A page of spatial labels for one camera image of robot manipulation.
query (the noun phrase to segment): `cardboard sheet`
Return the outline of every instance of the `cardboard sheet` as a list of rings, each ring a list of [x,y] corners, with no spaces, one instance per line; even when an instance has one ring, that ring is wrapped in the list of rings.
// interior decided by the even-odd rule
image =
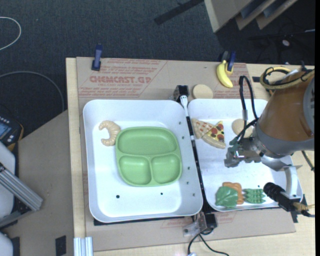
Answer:
[[[183,227],[192,222],[190,217],[94,224],[88,201],[83,107],[93,99],[169,100],[177,85],[188,85],[189,101],[198,84],[210,87],[214,99],[239,99],[239,76],[249,78],[246,64],[234,64],[233,88],[226,88],[216,75],[218,62],[103,58],[98,72],[91,70],[92,61],[91,57],[76,58],[86,235],[93,238],[95,251],[188,243],[191,238],[184,237]],[[243,89],[249,98],[248,86]],[[291,214],[280,208],[217,212],[215,216],[218,227],[207,240],[295,232]]]

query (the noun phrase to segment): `dark carpet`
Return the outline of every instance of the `dark carpet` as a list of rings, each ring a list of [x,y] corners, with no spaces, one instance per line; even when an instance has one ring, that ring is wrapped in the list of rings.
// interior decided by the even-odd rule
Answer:
[[[19,40],[0,50],[0,76],[40,73],[54,81],[67,108],[67,57],[92,57],[97,43],[103,58],[219,61],[235,51],[236,62],[315,64],[316,0],[299,0],[260,30],[254,20],[239,30],[231,19],[213,33],[205,3],[156,22],[189,0],[1,0],[0,16],[22,28]],[[0,48],[18,35],[17,24],[0,19]],[[282,39],[291,42],[282,45]],[[10,112],[28,135],[62,111],[58,90],[44,77],[0,77],[0,112]]]

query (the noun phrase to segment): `black device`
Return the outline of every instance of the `black device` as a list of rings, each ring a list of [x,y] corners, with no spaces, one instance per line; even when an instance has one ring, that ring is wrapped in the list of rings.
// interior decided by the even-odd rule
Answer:
[[[23,133],[23,126],[15,118],[0,111],[0,142],[12,150]]]
[[[299,198],[289,198],[286,191],[272,182],[268,182],[263,187],[263,192],[272,200],[278,202],[278,205],[287,212],[294,212],[297,208],[294,206],[294,202],[299,202]]]

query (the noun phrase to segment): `black clamp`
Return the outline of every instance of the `black clamp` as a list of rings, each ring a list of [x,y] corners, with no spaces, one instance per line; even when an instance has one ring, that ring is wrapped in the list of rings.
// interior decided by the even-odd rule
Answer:
[[[173,100],[180,103],[180,96],[185,95],[189,96],[189,87],[188,85],[177,85],[173,92]]]
[[[98,43],[95,46],[95,52],[94,52],[94,60],[92,61],[92,67],[91,69],[94,71],[100,71],[100,66],[101,66],[101,58],[102,55],[102,44]]]

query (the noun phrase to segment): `metal bracket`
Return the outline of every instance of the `metal bracket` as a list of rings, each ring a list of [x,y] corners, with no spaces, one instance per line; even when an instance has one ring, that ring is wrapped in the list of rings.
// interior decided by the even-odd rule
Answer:
[[[191,224],[183,227],[183,236],[194,237],[195,235],[205,231],[206,229],[207,229],[206,218],[204,215],[202,215]]]
[[[76,237],[73,239],[74,256],[94,256],[93,239]]]
[[[10,191],[16,198],[18,198],[23,204],[25,204],[31,211],[35,212],[40,210],[43,199],[38,196],[33,190],[31,190],[26,184],[24,184],[17,176],[12,174],[4,167],[0,162],[0,185]],[[20,213],[19,211],[12,212],[0,219],[0,227],[4,227],[19,219],[26,213]]]
[[[285,192],[288,194],[290,198],[297,199],[297,190],[298,190],[298,173],[297,169],[299,169],[302,165],[289,165],[289,160],[291,157],[289,155],[284,156],[279,159],[273,159],[270,157],[262,157],[262,163],[277,172],[283,172],[286,176],[286,188]]]

